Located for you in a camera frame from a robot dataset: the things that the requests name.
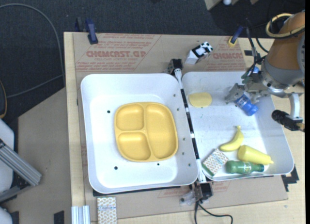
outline yellow cable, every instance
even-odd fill
[[[273,18],[271,19],[271,21],[269,21],[269,22],[267,23],[267,25],[266,25],[266,33],[267,33],[267,35],[270,36],[270,37],[272,37],[272,38],[285,38],[285,37],[292,36],[292,35],[294,35],[294,34],[300,32],[300,31],[302,31],[303,29],[306,28],[306,25],[302,25],[301,27],[296,28],[296,29],[294,29],[294,30],[292,30],[292,31],[290,31],[290,32],[281,33],[281,34],[271,33],[271,32],[269,31],[269,28],[270,28],[271,24],[272,24],[275,20],[277,20],[277,19],[279,19],[279,18],[281,18],[281,17],[290,17],[290,16],[292,16],[292,14],[284,13],[284,14],[280,14],[280,15],[277,15],[277,16],[273,17]]]

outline black floor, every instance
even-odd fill
[[[248,18],[258,37],[266,22],[280,13],[305,9],[305,0],[240,0],[211,11],[204,0],[0,0],[21,3],[45,14],[55,26],[63,54],[63,32],[75,31],[78,16],[90,17],[97,32],[232,35]],[[0,7],[0,80],[9,96],[7,123],[63,88],[61,78],[14,96],[62,74],[55,33],[37,11],[25,6]]]

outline white ball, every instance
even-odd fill
[[[225,5],[230,5],[231,2],[232,2],[232,0],[223,0],[223,3],[224,3]]]

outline banana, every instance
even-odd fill
[[[234,138],[231,141],[221,145],[219,149],[223,152],[235,151],[241,146],[241,143],[243,140],[244,140],[244,135],[241,132],[241,126],[237,126],[237,132]]]

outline light blue object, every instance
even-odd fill
[[[251,100],[245,94],[238,98],[235,103],[243,109],[248,116],[255,114],[258,110],[258,107],[255,104],[252,104]]]

